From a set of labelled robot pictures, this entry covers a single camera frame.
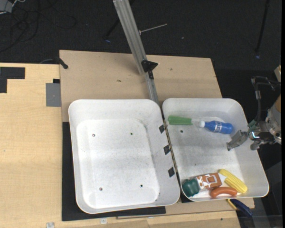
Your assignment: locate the brown cardboard board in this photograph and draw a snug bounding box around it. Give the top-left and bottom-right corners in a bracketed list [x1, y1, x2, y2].
[59, 49, 256, 221]

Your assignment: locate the yellow corn cob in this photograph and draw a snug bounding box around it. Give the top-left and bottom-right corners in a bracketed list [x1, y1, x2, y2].
[218, 169, 248, 194]

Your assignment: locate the orange sausage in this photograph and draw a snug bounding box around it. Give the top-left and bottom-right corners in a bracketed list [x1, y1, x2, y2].
[209, 186, 238, 199]

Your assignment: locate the green ridged toy vegetable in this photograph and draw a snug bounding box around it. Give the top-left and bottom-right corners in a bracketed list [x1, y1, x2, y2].
[167, 115, 193, 126]

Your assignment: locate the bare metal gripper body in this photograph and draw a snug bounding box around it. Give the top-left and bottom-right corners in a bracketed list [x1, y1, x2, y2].
[248, 124, 282, 145]

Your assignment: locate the blue bottle with white cap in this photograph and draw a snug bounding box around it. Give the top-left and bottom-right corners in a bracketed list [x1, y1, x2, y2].
[199, 120, 234, 135]

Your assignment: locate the green bell pepper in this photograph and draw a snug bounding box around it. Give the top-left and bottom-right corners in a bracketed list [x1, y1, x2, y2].
[181, 178, 200, 198]

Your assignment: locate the orange and white carton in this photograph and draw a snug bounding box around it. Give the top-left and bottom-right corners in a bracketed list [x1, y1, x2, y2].
[195, 172, 223, 191]

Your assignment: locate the white plastic tray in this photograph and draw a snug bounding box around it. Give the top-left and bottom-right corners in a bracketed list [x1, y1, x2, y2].
[161, 97, 270, 202]
[68, 99, 181, 214]

